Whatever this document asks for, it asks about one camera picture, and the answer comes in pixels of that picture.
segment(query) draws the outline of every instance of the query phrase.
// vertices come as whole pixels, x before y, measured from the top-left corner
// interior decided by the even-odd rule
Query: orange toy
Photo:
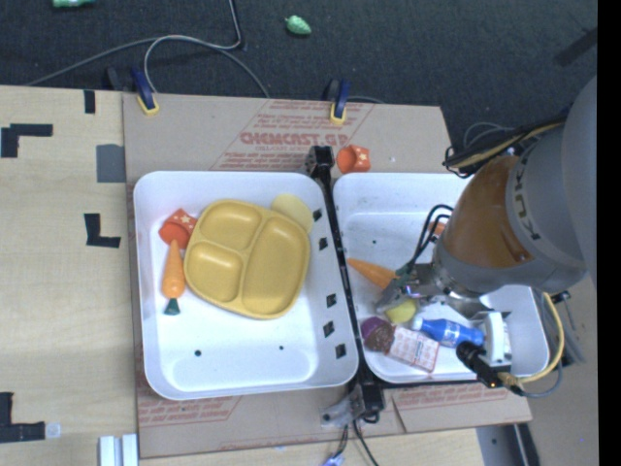
[[[162,293],[167,299],[177,299],[185,292],[185,274],[183,273],[183,259],[177,240],[171,242],[168,250],[164,276],[162,277]]]
[[[434,233],[434,238],[438,239],[442,234],[442,231],[444,231],[445,227],[446,225],[443,222],[438,222],[438,224],[436,225],[436,230],[434,231],[434,223],[432,222],[431,224],[429,224],[427,229],[430,233]]]
[[[348,145],[343,147],[337,153],[337,166],[345,175],[347,173],[364,173],[371,169],[371,160],[369,159],[369,149],[358,147],[357,145]]]
[[[195,217],[189,216],[183,209],[177,209],[172,216],[166,219],[159,230],[159,236],[168,245],[173,240],[177,240],[180,249],[185,249],[195,225]]]
[[[391,280],[397,278],[391,269],[364,260],[349,258],[347,264],[380,288],[386,288]]]

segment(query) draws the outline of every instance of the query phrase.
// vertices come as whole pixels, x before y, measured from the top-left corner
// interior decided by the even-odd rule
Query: blue bottle
[[[485,334],[481,330],[448,319],[423,319],[421,316],[416,316],[412,321],[411,329],[426,333],[446,347],[454,348],[466,341],[482,346],[485,342]]]

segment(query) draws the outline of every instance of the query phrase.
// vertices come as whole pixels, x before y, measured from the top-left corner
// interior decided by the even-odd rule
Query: white tray
[[[269,208],[282,193],[321,214],[310,232],[310,265],[293,308],[257,320],[219,309],[187,288],[179,299],[181,314],[164,315],[168,300],[160,285],[168,246],[158,235],[164,220],[179,208],[198,217],[225,198]],[[354,376],[358,353],[316,182],[296,173],[155,172],[137,182],[134,208],[145,372],[157,393],[184,400],[336,386]]]
[[[437,204],[454,206],[467,184],[449,174],[353,173],[337,180],[334,199],[346,257],[366,260],[389,269],[408,262],[414,252],[429,211]],[[420,257],[431,259],[432,246]],[[348,268],[352,296],[359,323],[375,315],[373,303],[381,289]],[[532,290],[506,286],[481,298],[491,309],[511,312],[507,327],[512,348],[511,372],[529,376],[543,369],[549,358],[543,327]],[[428,318],[445,317],[472,324],[445,305],[433,305],[424,312]],[[371,370],[390,383],[468,381],[474,379],[455,355],[454,349],[440,347],[436,368],[429,374],[394,361],[383,353],[365,350]]]

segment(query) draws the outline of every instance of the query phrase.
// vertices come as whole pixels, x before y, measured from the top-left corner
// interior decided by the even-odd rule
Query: white wire
[[[490,126],[490,129],[487,129],[481,133],[478,133],[472,140],[469,140],[471,133],[473,132],[473,130],[479,126]],[[488,135],[491,135],[493,133],[498,133],[500,131],[510,131],[513,128],[511,127],[507,127],[507,126],[501,126],[500,124],[495,124],[494,122],[486,122],[486,121],[481,121],[481,122],[476,122],[475,124],[473,124],[472,126],[470,126],[467,130],[466,133],[464,133],[464,148],[469,147],[470,145],[475,144],[476,142],[478,142],[479,140],[485,138]]]
[[[195,45],[199,45],[201,47],[207,47],[208,49],[212,49],[212,50],[218,51],[219,53],[222,53],[224,56],[230,58],[233,62],[235,62],[242,69],[244,69],[252,77],[252,79],[259,86],[259,88],[261,88],[261,91],[263,92],[265,97],[270,98],[270,93],[268,92],[265,85],[263,85],[261,81],[257,78],[257,76],[235,55],[233,55],[232,53],[229,53],[227,50],[216,48],[211,43],[204,42],[203,40],[199,40],[198,38],[193,38],[191,36],[183,36],[183,35],[169,35],[169,36],[163,36],[161,38],[158,38],[148,48],[147,53],[145,53],[145,60],[144,60],[144,66],[143,66],[145,70],[145,78],[147,79],[148,85],[154,93],[157,93],[157,89],[155,89],[155,86],[153,85],[153,82],[151,81],[150,75],[148,74],[148,59],[153,49],[165,41],[179,41],[179,42],[193,43]]]
[[[236,41],[233,45],[217,45],[217,44],[212,44],[212,43],[208,43],[208,42],[201,42],[201,40],[198,40],[196,38],[191,38],[191,37],[183,37],[183,41],[186,42],[192,42],[192,43],[197,43],[198,45],[203,45],[205,47],[208,47],[210,49],[213,50],[218,50],[218,51],[227,51],[227,50],[233,50],[235,48],[237,48],[241,43],[242,43],[242,31],[240,28],[240,24],[237,20],[237,15],[235,12],[235,5],[233,3],[233,0],[227,0],[228,4],[229,4],[229,9],[231,11],[231,18],[233,19],[233,26],[235,27],[235,35],[236,35]],[[57,78],[59,76],[62,76],[64,74],[67,74],[71,71],[74,71],[84,65],[90,64],[91,62],[94,62],[95,60],[98,60],[100,58],[104,58],[107,57],[108,55],[112,55],[113,53],[116,53],[118,51],[123,51],[123,50],[128,50],[134,47],[138,47],[140,45],[146,45],[146,44],[151,44],[151,46],[149,47],[149,49],[147,50],[147,53],[145,54],[145,62],[147,62],[148,60],[148,55],[150,54],[150,52],[152,51],[152,49],[154,48],[154,46],[158,45],[159,43],[161,43],[162,41],[165,40],[170,40],[172,36],[178,36],[178,35],[169,35],[169,36],[163,36],[163,37],[158,37],[158,38],[144,38],[143,40],[137,40],[135,42],[130,42],[124,45],[120,45],[118,47],[114,47],[113,49],[108,49],[108,50],[104,50],[101,53],[97,53],[95,55],[92,55],[91,57],[86,58],[85,60],[81,60],[80,62],[76,62],[75,64],[72,64],[68,67],[65,67],[64,69],[61,69],[59,71],[56,71],[55,73],[51,73],[48,74],[46,76],[43,76],[41,78],[39,78],[38,80],[35,80],[33,82],[30,83],[25,83],[24,86],[34,86],[36,84],[40,84],[40,83],[44,83],[48,80],[52,80],[54,78]],[[251,71],[249,71],[249,69],[247,69],[247,67],[244,66],[244,64],[242,64],[240,61],[235,60],[239,65],[241,65],[252,77],[253,79],[259,83],[259,85],[261,86],[261,89],[263,90],[264,93],[266,93],[265,88],[262,86],[262,84],[260,84],[260,82],[258,81],[258,79],[256,78],[256,76],[254,76],[253,73],[251,73]],[[152,87],[151,81],[147,76],[147,80],[149,82],[149,84]]]

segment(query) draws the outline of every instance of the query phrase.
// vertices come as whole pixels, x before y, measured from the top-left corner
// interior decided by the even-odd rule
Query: cardboard sheet
[[[437,107],[351,104],[346,122],[329,120],[327,102],[158,95],[160,112],[145,116],[123,95],[130,264],[142,458],[338,440],[322,428],[321,410],[344,387],[263,395],[167,401],[149,388],[142,364],[132,190],[151,171],[304,171],[311,146],[370,150],[371,171],[444,172],[448,136]],[[335,167],[333,176],[339,172]],[[368,436],[474,427],[531,419],[526,399],[481,384],[421,385],[385,392],[379,423]]]

